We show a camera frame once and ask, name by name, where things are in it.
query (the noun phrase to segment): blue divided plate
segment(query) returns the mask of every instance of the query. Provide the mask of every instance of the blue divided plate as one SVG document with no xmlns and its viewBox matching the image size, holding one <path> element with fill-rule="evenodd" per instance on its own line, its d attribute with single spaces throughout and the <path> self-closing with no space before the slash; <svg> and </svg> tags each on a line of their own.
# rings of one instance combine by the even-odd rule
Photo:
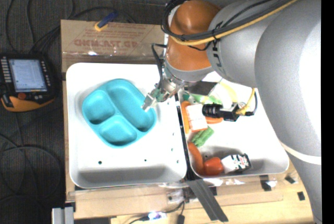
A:
<svg viewBox="0 0 334 224">
<path fill-rule="evenodd" d="M 128 146 L 151 131 L 154 109 L 145 112 L 144 95 L 128 80 L 113 79 L 89 94 L 82 103 L 87 123 L 108 146 Z"/>
</svg>

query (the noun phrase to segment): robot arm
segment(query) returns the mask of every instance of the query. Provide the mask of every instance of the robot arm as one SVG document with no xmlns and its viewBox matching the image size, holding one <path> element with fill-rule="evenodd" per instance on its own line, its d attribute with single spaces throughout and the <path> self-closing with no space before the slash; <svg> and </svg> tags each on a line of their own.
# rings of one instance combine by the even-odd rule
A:
<svg viewBox="0 0 334 224">
<path fill-rule="evenodd" d="M 223 9 L 204 1 L 173 0 L 165 16 L 162 29 L 169 40 L 163 73 L 143 108 L 212 71 L 257 88 L 305 185 L 314 220 L 322 223 L 321 0 L 237 2 Z"/>
</svg>

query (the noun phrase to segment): lcd screen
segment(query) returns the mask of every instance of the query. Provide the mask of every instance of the lcd screen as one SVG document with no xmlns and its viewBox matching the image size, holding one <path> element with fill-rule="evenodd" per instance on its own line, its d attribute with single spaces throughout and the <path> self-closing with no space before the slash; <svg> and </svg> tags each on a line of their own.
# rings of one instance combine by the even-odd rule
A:
<svg viewBox="0 0 334 224">
<path fill-rule="evenodd" d="M 47 91 L 39 60 L 9 60 L 16 92 Z"/>
</svg>

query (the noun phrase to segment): yellow cable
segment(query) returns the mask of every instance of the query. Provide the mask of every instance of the yellow cable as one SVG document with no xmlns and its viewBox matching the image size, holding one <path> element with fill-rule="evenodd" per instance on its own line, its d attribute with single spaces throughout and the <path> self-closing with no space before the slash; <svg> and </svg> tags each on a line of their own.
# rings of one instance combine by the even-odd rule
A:
<svg viewBox="0 0 334 224">
<path fill-rule="evenodd" d="M 238 109 L 236 111 L 236 114 L 241 114 L 241 115 L 245 115 L 246 111 L 248 110 L 250 103 L 253 99 L 255 95 L 255 88 L 252 88 L 252 93 L 250 94 L 250 98 L 248 99 L 247 103 L 245 104 L 245 106 L 243 106 L 242 108 Z"/>
<path fill-rule="evenodd" d="M 253 25 L 253 24 L 255 24 L 255 23 L 257 23 L 257 22 L 259 22 L 259 21 L 261 21 L 263 19 L 266 19 L 267 17 L 269 17 L 269 16 L 271 16 L 271 15 L 273 15 L 273 14 L 275 14 L 275 13 L 277 13 L 277 12 L 283 10 L 283 9 L 285 9 L 286 7 L 288 7 L 291 4 L 295 3 L 296 1 L 298 1 L 298 0 L 292 0 L 290 2 L 287 2 L 286 4 L 282 5 L 281 7 L 277 8 L 277 9 L 275 9 L 275 10 L 273 10 L 273 11 L 271 11 L 271 12 L 269 12 L 269 13 L 267 13 L 267 14 L 265 14 L 265 15 L 257 18 L 257 19 L 254 19 L 254 20 L 252 20 L 250 22 L 247 22 L 247 23 L 245 23 L 245 24 L 243 24 L 243 25 L 241 25 L 239 27 L 236 27 L 236 28 L 234 28 L 232 30 L 220 33 L 220 34 L 216 35 L 215 37 L 209 37 L 209 38 L 201 39 L 201 40 L 189 40 L 189 41 L 182 41 L 181 39 L 173 37 L 173 36 L 170 36 L 170 37 L 175 42 L 177 42 L 178 44 L 184 45 L 184 46 L 195 46 L 195 45 L 200 45 L 200 44 L 208 43 L 210 41 L 213 41 L 216 38 L 219 39 L 219 38 L 225 37 L 225 36 L 227 36 L 229 34 L 232 34 L 234 32 L 237 32 L 237 31 L 241 30 L 241 29 L 244 29 L 244 28 L 246 28 L 248 26 L 251 26 L 251 25 Z"/>
</svg>

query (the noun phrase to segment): cardboard box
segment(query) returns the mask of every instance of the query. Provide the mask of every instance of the cardboard box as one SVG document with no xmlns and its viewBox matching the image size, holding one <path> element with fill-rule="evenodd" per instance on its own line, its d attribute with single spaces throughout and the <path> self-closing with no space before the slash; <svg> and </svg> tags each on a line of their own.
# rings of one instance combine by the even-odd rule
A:
<svg viewBox="0 0 334 224">
<path fill-rule="evenodd" d="M 164 44 L 159 25 L 111 22 L 96 31 L 95 21 L 62 20 L 62 73 L 75 63 L 155 63 L 151 45 Z M 163 49 L 156 47 L 158 54 Z"/>
</svg>

